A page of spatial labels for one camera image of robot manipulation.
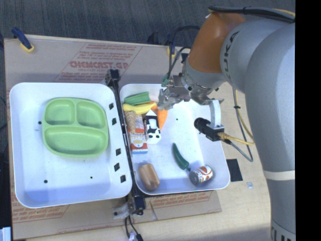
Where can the tan braided bread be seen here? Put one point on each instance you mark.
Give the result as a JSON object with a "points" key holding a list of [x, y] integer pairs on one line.
{"points": [[131, 121]]}

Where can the green divided plate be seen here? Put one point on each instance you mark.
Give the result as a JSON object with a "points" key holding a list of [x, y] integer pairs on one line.
{"points": [[75, 139]]}

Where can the yellow banana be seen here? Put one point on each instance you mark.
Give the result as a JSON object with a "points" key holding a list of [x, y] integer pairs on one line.
{"points": [[136, 108]]}

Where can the orange and white can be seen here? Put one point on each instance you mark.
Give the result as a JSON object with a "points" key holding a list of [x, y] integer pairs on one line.
{"points": [[201, 175]]}

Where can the black and white milk carton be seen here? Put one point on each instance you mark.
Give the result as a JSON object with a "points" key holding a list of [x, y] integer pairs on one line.
{"points": [[153, 130]]}

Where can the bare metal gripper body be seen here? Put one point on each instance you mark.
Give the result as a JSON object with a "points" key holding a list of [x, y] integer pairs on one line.
{"points": [[178, 89]]}

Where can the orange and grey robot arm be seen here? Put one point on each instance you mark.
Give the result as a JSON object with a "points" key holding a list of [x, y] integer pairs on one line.
{"points": [[265, 89]]}

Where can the white plastic tray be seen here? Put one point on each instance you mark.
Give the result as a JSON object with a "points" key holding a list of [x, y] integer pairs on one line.
{"points": [[75, 179], [180, 127]]}

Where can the black cylinder on white bracket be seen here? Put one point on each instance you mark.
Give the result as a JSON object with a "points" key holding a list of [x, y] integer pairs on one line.
{"points": [[212, 129]]}

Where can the orange and white carton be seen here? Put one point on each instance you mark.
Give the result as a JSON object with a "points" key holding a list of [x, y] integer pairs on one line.
{"points": [[138, 140]]}

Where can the green chili pepper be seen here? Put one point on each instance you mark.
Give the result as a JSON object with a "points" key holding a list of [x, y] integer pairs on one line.
{"points": [[179, 157]]}

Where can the green toy vegetable stalk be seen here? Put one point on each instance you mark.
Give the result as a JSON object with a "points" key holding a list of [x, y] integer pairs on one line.
{"points": [[136, 98]]}

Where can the orange carrot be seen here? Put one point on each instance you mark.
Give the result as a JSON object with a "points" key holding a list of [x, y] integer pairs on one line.
{"points": [[162, 118]]}

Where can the brown cardboard board, red print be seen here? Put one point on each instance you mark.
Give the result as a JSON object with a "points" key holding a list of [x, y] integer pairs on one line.
{"points": [[62, 59]]}

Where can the brown hot dog bun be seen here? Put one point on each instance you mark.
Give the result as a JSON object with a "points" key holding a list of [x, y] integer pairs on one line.
{"points": [[149, 176]]}

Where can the thin black and white rod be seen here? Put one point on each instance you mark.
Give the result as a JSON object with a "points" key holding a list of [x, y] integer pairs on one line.
{"points": [[124, 139]]}

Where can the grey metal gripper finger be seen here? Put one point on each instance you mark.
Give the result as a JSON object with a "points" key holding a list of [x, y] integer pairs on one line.
{"points": [[173, 104], [162, 100]]}

